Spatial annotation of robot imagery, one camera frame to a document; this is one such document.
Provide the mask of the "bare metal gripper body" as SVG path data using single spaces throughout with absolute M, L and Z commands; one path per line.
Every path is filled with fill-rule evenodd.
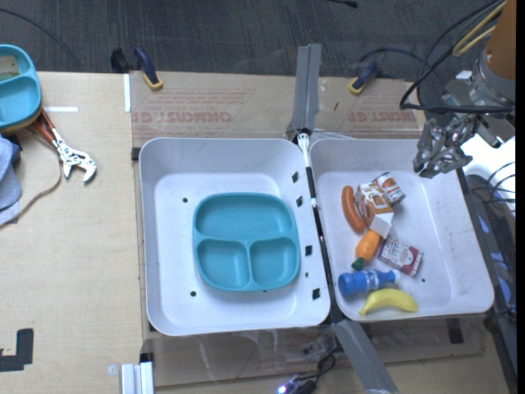
M 476 108 L 492 107 L 493 99 L 488 92 L 483 79 L 478 72 L 461 71 L 453 80 L 445 86 L 443 100 L 446 104 L 465 108 L 475 106 Z M 492 138 L 491 124 L 485 119 L 486 113 L 464 113 L 456 112 L 455 116 L 469 129 L 464 135 L 479 134 L 482 138 Z

